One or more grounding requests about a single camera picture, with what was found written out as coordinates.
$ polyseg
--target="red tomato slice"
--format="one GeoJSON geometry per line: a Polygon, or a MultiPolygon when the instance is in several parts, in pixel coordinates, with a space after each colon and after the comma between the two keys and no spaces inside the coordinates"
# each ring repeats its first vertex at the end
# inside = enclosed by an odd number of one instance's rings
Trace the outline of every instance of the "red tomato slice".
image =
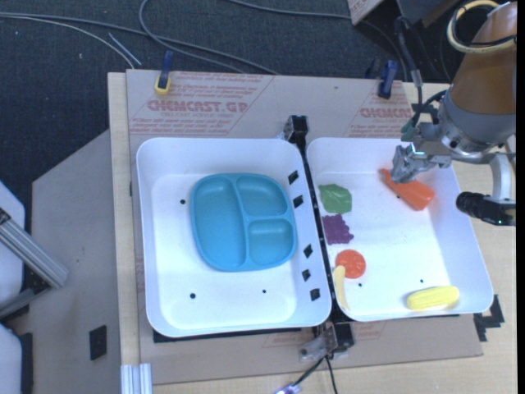
{"type": "Polygon", "coordinates": [[[356,279],[364,274],[367,263],[358,251],[344,250],[337,255],[336,266],[345,268],[345,276],[348,279],[356,279]]]}

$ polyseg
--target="dark floor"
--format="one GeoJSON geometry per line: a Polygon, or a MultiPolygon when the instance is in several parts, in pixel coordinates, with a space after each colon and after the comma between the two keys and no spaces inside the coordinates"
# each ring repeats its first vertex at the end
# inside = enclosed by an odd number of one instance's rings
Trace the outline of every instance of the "dark floor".
{"type": "MultiPolygon", "coordinates": [[[[128,64],[100,41],[77,29],[6,13],[67,16],[141,30],[144,0],[0,0],[0,181],[30,210],[31,183],[108,128],[107,73],[128,64]]],[[[349,15],[346,0],[240,0],[263,7],[349,15]]],[[[495,0],[497,2],[515,0],[495,0]]],[[[442,39],[451,8],[435,23],[414,23],[407,36],[426,82],[450,82],[461,57],[442,39]],[[416,45],[420,36],[434,63],[416,45]]],[[[242,7],[223,0],[152,0],[144,21],[155,34],[214,48],[256,63],[249,65],[188,47],[221,64],[177,54],[174,70],[243,71],[293,76],[364,77],[377,59],[398,60],[393,24],[395,0],[385,0],[364,22],[293,16],[242,7]]],[[[151,38],[56,19],[115,44],[111,33],[139,61],[160,69],[166,51],[151,38]]],[[[397,79],[404,79],[401,69],[397,79]]]]}

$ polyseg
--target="orange toy food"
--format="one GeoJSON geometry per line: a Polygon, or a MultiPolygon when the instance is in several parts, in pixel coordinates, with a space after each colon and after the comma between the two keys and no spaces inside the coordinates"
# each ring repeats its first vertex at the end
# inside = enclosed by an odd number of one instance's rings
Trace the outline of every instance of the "orange toy food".
{"type": "Polygon", "coordinates": [[[367,263],[358,251],[343,250],[336,257],[336,266],[345,267],[345,276],[356,279],[364,274],[367,263]]]}
{"type": "Polygon", "coordinates": [[[436,194],[432,188],[417,180],[407,183],[395,183],[390,177],[390,172],[385,168],[381,169],[385,176],[386,184],[395,191],[404,201],[410,204],[416,210],[423,210],[436,194]]]}

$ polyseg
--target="table surface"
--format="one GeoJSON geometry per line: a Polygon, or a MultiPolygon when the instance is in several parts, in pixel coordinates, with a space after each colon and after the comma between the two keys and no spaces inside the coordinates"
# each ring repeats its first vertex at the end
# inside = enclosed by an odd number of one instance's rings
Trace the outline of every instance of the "table surface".
{"type": "MultiPolygon", "coordinates": [[[[413,84],[404,84],[404,87],[409,101],[416,100],[417,94],[413,84]]],[[[427,98],[441,89],[443,85],[425,85],[423,97],[427,98]]],[[[130,150],[125,73],[108,75],[108,94],[121,363],[137,365],[140,362],[139,323],[135,285],[133,212],[129,196],[130,150]]],[[[492,192],[490,168],[454,163],[454,170],[462,190],[474,186],[477,192],[484,194],[492,192]]],[[[336,369],[334,375],[339,392],[403,394],[518,392],[516,229],[495,227],[479,220],[472,220],[472,224],[504,315],[501,328],[487,330],[488,341],[482,343],[483,355],[466,359],[336,369]]],[[[197,392],[271,394],[295,381],[299,376],[300,373],[281,373],[263,377],[156,385],[153,390],[156,394],[175,392],[177,394],[197,392]]],[[[319,370],[310,375],[301,387],[305,394],[333,392],[330,374],[326,370],[319,370]]]]}

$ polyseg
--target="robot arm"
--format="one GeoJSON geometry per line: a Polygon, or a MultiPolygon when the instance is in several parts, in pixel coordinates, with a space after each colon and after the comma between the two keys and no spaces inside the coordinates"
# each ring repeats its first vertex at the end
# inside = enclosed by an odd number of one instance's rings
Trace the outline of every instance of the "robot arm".
{"type": "Polygon", "coordinates": [[[402,130],[402,141],[409,145],[396,148],[390,172],[392,181],[403,183],[435,165],[448,167],[453,160],[490,164],[492,196],[462,193],[456,204],[461,211],[496,225],[516,224],[516,203],[509,200],[509,159],[515,153],[495,153],[493,148],[503,147],[516,133],[517,18],[516,2],[497,5],[476,0],[456,11],[447,36],[465,57],[452,85],[424,104],[440,102],[432,122],[418,123],[417,113],[402,130]],[[455,36],[455,22],[477,6],[493,10],[473,43],[464,44],[455,36]]]}

